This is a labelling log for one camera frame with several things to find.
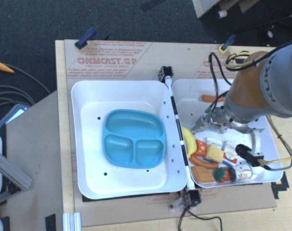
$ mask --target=white plastic tray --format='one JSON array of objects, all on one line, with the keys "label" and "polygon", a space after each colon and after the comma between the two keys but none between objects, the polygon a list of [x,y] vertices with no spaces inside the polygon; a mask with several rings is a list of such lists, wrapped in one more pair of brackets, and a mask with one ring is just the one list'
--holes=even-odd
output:
[{"label": "white plastic tray", "polygon": [[[229,90],[230,86],[224,81],[219,79],[219,92],[222,93],[226,90]],[[205,109],[210,105],[210,103],[205,103],[201,100],[203,94],[215,95],[214,85],[212,79],[179,79],[173,84],[173,93],[177,106],[177,111],[179,114],[179,119],[181,126],[191,129],[195,126],[196,121],[201,115],[204,115]],[[218,107],[223,105],[223,102],[218,103]],[[273,142],[267,121],[265,117],[261,117],[256,122],[251,122],[249,124],[251,128],[261,128],[264,129],[261,132],[261,152],[265,155],[265,160],[275,160],[279,158],[276,146]],[[194,134],[195,139],[206,142],[207,137],[215,138],[218,140],[231,141],[235,144],[244,144],[252,147],[252,139],[249,134],[242,134],[233,129],[229,129],[226,133],[219,133],[218,130],[209,127],[208,129]],[[245,163],[245,160],[239,157],[238,162]],[[226,167],[224,164],[219,164],[220,167]],[[273,168],[282,168],[281,163],[271,164]],[[253,175],[249,180],[239,180],[235,182],[226,181],[223,183],[207,183],[199,184],[196,181],[196,178],[191,172],[193,181],[204,188],[211,187],[221,187],[228,185],[240,185],[240,184],[254,184],[262,182],[273,182],[281,179],[283,171],[269,171],[265,170],[262,167],[253,167]]]},{"label": "white plastic tray", "polygon": [[[90,199],[170,193],[187,183],[176,121],[167,87],[150,81],[86,80],[71,90],[76,137],[78,185]],[[110,163],[102,149],[103,125],[116,109],[133,109],[157,115],[166,129],[163,161],[150,169]]]}]

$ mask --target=blue divided plate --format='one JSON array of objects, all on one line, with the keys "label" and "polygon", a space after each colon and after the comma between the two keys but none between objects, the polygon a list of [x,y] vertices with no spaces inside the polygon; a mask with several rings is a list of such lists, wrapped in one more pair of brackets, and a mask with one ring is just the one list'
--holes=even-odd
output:
[{"label": "blue divided plate", "polygon": [[153,168],[165,155],[165,128],[154,114],[118,109],[110,112],[103,127],[103,152],[115,165]]}]

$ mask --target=toy hot dog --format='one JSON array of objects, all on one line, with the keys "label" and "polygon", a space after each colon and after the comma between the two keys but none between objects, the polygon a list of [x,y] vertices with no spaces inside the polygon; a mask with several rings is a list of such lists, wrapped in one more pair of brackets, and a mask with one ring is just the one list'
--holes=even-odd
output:
[{"label": "toy hot dog", "polygon": [[189,161],[196,166],[202,166],[206,169],[217,169],[218,168],[218,163],[206,162],[206,161],[204,161],[196,156],[193,156],[193,155],[189,158]]},{"label": "toy hot dog", "polygon": [[[223,102],[225,97],[221,97],[218,99],[218,102]],[[210,95],[202,95],[202,101],[206,103],[212,103],[215,100],[215,96],[210,96]]]}]

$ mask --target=banana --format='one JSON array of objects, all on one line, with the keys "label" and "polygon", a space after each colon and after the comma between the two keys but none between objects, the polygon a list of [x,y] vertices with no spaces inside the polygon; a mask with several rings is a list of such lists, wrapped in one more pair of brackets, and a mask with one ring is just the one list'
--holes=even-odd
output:
[{"label": "banana", "polygon": [[185,140],[186,153],[187,153],[188,158],[190,158],[190,156],[194,152],[196,152],[198,146],[196,144],[193,134],[191,133],[189,129],[185,127],[181,127],[181,130],[182,130],[184,140]]}]

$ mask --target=red packaging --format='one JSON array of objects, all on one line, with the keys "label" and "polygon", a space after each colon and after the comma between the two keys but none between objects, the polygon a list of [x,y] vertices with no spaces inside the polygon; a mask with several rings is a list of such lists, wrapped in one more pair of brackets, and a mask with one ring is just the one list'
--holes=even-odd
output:
[{"label": "red packaging", "polygon": [[224,151],[223,163],[225,163],[228,166],[235,166],[237,163],[238,155],[235,151],[235,147],[236,146],[234,144],[228,141],[223,149]]},{"label": "red packaging", "polygon": [[197,150],[193,153],[194,156],[205,157],[207,153],[207,144],[200,140],[195,140],[198,146]]}]

